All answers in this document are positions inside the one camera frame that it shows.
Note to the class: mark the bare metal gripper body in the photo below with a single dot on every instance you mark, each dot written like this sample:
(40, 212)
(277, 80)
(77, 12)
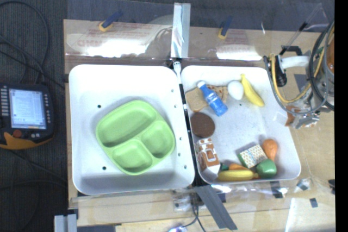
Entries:
(323, 95)

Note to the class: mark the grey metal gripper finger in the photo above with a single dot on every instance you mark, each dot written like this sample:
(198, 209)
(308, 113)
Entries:
(289, 116)
(307, 120)

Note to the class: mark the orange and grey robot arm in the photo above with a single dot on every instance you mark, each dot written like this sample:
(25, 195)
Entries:
(331, 54)

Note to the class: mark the orange chicken drumstick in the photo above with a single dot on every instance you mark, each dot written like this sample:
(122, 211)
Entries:
(270, 148)

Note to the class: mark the brown cardboard board red print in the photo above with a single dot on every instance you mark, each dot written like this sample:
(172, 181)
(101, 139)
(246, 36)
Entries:
(307, 160)

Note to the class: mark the yellow banana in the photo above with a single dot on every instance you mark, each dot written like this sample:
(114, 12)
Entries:
(236, 175)
(251, 93)

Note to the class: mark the white plastic tray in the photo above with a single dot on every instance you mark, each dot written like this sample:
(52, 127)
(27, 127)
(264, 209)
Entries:
(87, 144)
(239, 127)

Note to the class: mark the green patterned carton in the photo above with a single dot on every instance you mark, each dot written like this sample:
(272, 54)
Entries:
(253, 156)

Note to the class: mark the green pepper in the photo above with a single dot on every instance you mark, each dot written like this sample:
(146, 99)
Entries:
(266, 169)

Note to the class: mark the white egg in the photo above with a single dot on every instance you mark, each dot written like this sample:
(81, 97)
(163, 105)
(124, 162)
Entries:
(235, 90)

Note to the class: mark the brown pizza slice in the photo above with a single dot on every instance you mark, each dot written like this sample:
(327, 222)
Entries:
(223, 92)

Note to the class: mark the orange carrot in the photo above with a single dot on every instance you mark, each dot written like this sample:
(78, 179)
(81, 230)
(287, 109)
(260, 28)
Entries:
(236, 166)

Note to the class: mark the blue bottle white cap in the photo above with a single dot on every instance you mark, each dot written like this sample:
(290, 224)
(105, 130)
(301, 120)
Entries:
(213, 100)

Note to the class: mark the round brown biscuit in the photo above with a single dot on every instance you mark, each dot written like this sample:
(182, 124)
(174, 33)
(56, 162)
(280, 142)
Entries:
(202, 125)

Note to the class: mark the white carton orange print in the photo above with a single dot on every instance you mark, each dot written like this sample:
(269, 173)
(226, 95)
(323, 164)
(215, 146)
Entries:
(208, 156)

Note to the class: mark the brown bread slice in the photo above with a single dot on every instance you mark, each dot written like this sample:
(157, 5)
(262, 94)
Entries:
(194, 100)

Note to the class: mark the green divided plate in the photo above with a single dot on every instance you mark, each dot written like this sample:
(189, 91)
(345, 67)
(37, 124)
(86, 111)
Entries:
(127, 122)

